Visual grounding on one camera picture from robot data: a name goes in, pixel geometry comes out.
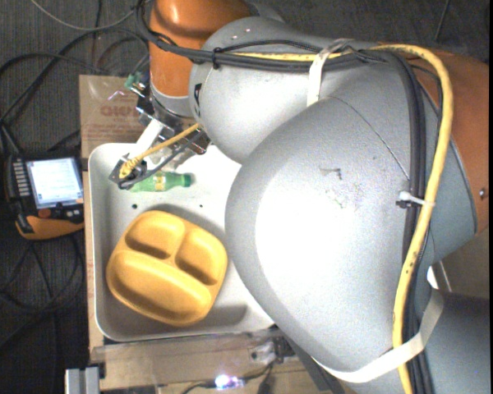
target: white strap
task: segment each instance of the white strap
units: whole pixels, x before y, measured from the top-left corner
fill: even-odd
[[[321,71],[323,70],[325,60],[329,58],[331,53],[343,47],[347,41],[347,39],[336,39],[331,45],[323,48],[316,54],[309,69],[309,91],[306,97],[306,105],[308,107],[320,99]]]
[[[327,372],[347,383],[368,383],[386,373],[405,364],[424,350],[433,329],[444,309],[444,300],[441,294],[433,290],[427,305],[419,332],[401,346],[389,350],[379,358],[373,360],[363,368],[353,372],[342,372],[330,369],[316,361]]]

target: yellow divided plate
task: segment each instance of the yellow divided plate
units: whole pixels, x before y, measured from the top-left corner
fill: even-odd
[[[108,261],[109,290],[126,306],[162,323],[202,320],[223,284],[228,258],[205,229],[161,211],[130,223]]]

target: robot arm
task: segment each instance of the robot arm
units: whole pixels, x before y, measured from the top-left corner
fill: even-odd
[[[489,302],[426,278],[487,226],[487,66],[333,46],[242,0],[157,0],[143,15],[152,115],[197,124],[242,165],[226,246],[278,326],[361,394],[488,392]],[[391,370],[354,374],[417,334]]]

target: robotic end effector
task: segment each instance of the robotic end effector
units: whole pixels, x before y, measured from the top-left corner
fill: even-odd
[[[182,0],[170,4],[172,9],[183,5]],[[419,219],[429,212],[430,222],[415,250],[421,255],[408,284],[412,309],[405,309],[412,331],[403,341],[414,336],[433,305],[426,270],[487,226],[487,66],[436,52],[449,73],[449,83],[441,80],[449,88],[441,94],[439,81],[428,72],[434,66],[424,57],[393,56],[391,50],[400,48],[351,42],[325,62],[320,100],[307,106],[311,62],[300,57],[314,60],[331,40],[246,13],[224,21],[198,41],[199,48],[173,45],[146,26],[151,69],[160,68],[168,55],[185,58],[190,70],[183,82],[186,93],[167,94],[158,82],[153,97],[162,113],[200,123],[224,154],[242,164],[228,197],[228,253],[274,321],[356,392],[409,392],[413,386],[418,392],[413,371],[407,381],[396,369],[366,382],[354,382],[349,374],[392,347],[402,265],[409,265],[416,232],[409,213]],[[227,39],[239,35],[234,30],[253,30],[245,25],[255,26],[255,43],[248,37],[237,41],[241,48],[223,52]],[[174,40],[173,32],[182,34],[182,27],[160,34]],[[265,61],[253,53],[292,53],[301,61]],[[174,66],[165,71],[178,73]],[[454,96],[450,120],[440,110],[449,103],[449,91]],[[183,108],[177,104],[181,100]],[[441,128],[444,122],[447,129]],[[243,138],[229,144],[234,133]],[[435,158],[442,154],[445,134],[446,150]],[[240,146],[243,151],[234,151]],[[442,167],[437,186],[431,180],[435,165]],[[438,197],[433,194],[434,200],[420,206],[426,188],[438,190]],[[415,196],[410,208],[398,203],[402,191]],[[464,313],[473,310],[474,317]],[[431,390],[489,391],[486,304],[446,294],[436,321],[422,347]],[[422,360],[417,368],[420,373]]]

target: display screen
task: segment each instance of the display screen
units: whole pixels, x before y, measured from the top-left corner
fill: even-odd
[[[37,208],[83,203],[84,191],[74,158],[26,161]]]

